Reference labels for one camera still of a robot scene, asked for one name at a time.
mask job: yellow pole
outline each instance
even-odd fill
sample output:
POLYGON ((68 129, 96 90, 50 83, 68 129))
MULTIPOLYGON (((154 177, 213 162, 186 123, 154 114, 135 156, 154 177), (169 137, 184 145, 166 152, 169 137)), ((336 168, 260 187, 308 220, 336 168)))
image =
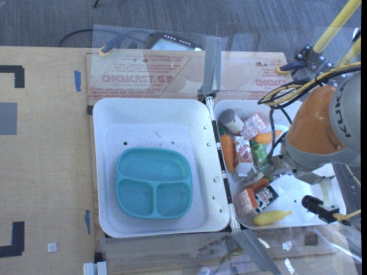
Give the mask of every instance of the yellow pole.
POLYGON ((321 38, 313 46, 314 52, 320 54, 325 47, 330 43, 334 36, 338 33, 340 28, 348 21, 352 14, 361 5, 362 0, 349 0, 344 8, 340 11, 338 16, 330 24, 330 26, 323 33, 321 38))
POLYGON ((354 42, 352 48, 350 48, 349 52, 344 56, 344 58, 337 63, 336 66, 343 66, 346 64, 350 64, 360 53, 362 47, 362 35, 354 42))

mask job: gray carpet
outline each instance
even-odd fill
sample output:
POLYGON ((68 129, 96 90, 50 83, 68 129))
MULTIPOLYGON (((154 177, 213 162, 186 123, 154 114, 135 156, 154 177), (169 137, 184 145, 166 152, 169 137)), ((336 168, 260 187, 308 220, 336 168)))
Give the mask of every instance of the gray carpet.
MULTIPOLYGON (((226 39, 225 50, 284 52, 289 61, 314 44, 348 0, 0 0, 0 45, 92 47, 95 26, 164 30, 226 39)), ((324 55, 331 62, 361 27, 361 7, 324 55)), ((356 170, 360 177, 360 168, 356 170)), ((361 206, 360 191, 342 180, 348 211, 361 206)))

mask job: toy carrot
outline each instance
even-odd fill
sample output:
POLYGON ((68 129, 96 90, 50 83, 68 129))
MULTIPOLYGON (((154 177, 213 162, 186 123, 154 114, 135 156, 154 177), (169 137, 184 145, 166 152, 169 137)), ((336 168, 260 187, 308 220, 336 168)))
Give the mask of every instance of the toy carrot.
MULTIPOLYGON (((275 137, 277 138, 282 131, 280 129, 277 129, 275 131, 275 137)), ((252 138, 257 144, 270 144, 271 142, 271 131, 260 133, 252 138)))
POLYGON ((269 179, 263 177, 258 181, 255 181, 254 183, 251 183, 247 188, 251 188, 253 192, 257 192, 264 188, 265 186, 269 185, 269 179))
POLYGON ((222 152, 225 165, 230 173, 233 172, 235 166, 235 152, 232 139, 229 135, 222 135, 220 137, 222 152))

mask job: teal divided plate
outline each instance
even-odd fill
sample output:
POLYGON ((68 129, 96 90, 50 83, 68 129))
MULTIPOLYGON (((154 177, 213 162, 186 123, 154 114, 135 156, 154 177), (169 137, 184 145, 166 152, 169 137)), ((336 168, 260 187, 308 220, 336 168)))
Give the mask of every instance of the teal divided plate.
POLYGON ((190 209, 193 185, 188 160, 161 148, 125 150, 116 165, 116 195, 129 215, 173 219, 190 209))

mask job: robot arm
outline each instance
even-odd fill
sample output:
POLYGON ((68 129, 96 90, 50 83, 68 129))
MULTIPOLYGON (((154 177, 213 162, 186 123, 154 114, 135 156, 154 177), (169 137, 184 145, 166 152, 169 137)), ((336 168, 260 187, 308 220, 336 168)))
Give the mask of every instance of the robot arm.
MULTIPOLYGON (((270 156, 259 169, 266 176, 292 174, 308 184, 325 186, 327 181, 330 184, 330 179, 313 171, 329 163, 361 165, 360 72, 338 87, 314 88, 285 134, 280 154, 270 156)), ((339 208, 331 205, 329 197, 325 196, 328 191, 330 189, 324 192, 326 202, 307 195, 302 205, 327 223, 340 221, 349 225, 345 217, 350 215, 339 214, 339 208)))

